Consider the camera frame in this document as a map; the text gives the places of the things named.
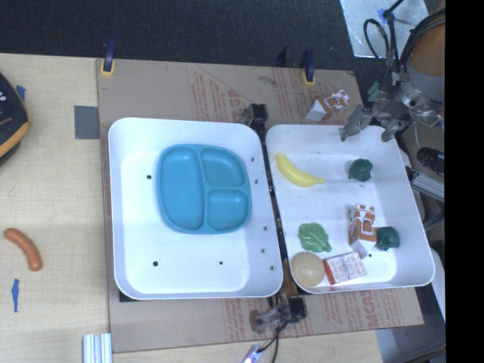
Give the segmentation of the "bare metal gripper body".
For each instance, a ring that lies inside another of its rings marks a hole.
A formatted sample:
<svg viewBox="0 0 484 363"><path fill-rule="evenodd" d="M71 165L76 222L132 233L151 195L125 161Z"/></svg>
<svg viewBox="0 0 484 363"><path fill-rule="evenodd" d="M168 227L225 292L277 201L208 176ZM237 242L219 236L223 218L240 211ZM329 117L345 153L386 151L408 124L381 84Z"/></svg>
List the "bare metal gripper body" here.
<svg viewBox="0 0 484 363"><path fill-rule="evenodd" d="M443 125L443 102L433 100L412 84L385 85L372 107L373 116L386 128L421 123Z"/></svg>

